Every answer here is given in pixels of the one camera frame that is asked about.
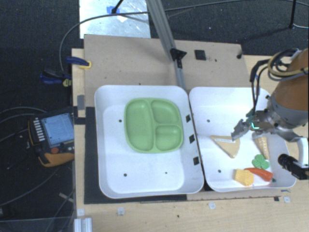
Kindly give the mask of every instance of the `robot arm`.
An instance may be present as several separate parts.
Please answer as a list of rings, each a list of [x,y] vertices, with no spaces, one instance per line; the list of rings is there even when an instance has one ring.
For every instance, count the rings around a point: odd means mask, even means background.
[[[240,120],[231,133],[235,140],[248,131],[254,131],[253,138],[263,133],[277,134],[288,142],[297,142],[299,161],[287,155],[281,155],[278,162],[298,179],[308,179],[308,139],[298,136],[293,129],[308,123],[308,49],[301,51],[295,57],[297,49],[289,49],[274,55],[270,60],[257,63],[251,73],[253,84],[258,68],[267,63],[268,76],[279,81],[275,91],[268,97],[267,107],[256,111],[255,106],[259,92],[259,78],[256,95],[253,89],[253,109],[246,115],[246,121]],[[283,57],[293,56],[292,62],[282,63]]]

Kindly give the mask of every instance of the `green light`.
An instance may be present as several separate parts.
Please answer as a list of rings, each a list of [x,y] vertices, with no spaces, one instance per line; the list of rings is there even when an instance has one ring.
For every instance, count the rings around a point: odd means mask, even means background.
[[[259,127],[255,127],[254,124],[253,124],[253,122],[251,122],[251,125],[252,125],[252,128],[253,128],[253,129],[260,129]]]

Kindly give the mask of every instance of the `white tray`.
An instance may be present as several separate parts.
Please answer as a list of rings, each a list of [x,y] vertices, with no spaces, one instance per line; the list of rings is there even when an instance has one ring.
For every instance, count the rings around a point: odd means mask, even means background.
[[[183,144],[168,153],[146,154],[126,142],[124,111],[135,98],[161,98],[175,103],[183,123]],[[110,198],[188,194],[200,191],[204,176],[199,160],[187,93],[175,86],[102,86],[95,93],[98,174],[101,191]]]
[[[269,95],[261,89],[257,110],[266,108]],[[280,154],[289,154],[285,141],[277,136],[266,134],[270,153],[270,168],[276,182],[266,182],[254,175],[254,184],[245,187],[233,179],[236,169],[253,167],[252,160],[261,154],[252,132],[240,138],[240,149],[234,159],[230,158],[211,138],[211,135],[229,136],[238,121],[246,119],[253,106],[250,88],[196,87],[191,90],[190,103],[194,117],[197,140],[203,161],[205,178],[215,191],[239,191],[248,189],[289,188],[296,182],[290,172],[278,164]]]

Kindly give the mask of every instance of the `blue tape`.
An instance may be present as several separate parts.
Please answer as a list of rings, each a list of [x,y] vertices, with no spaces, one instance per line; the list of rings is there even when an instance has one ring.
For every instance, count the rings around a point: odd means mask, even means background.
[[[113,8],[114,8],[113,6],[108,6],[108,7],[106,7],[107,13],[111,15],[111,14],[112,14],[112,9],[113,9]],[[119,8],[117,9],[116,13],[117,13],[117,14],[120,13],[120,9],[119,9]]]

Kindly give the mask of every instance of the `toy carrot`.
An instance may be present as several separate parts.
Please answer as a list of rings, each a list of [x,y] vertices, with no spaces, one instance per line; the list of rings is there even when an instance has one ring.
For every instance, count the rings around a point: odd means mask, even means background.
[[[252,174],[256,174],[260,176],[265,181],[271,181],[273,174],[267,170],[260,168],[245,168],[245,170],[249,170]]]

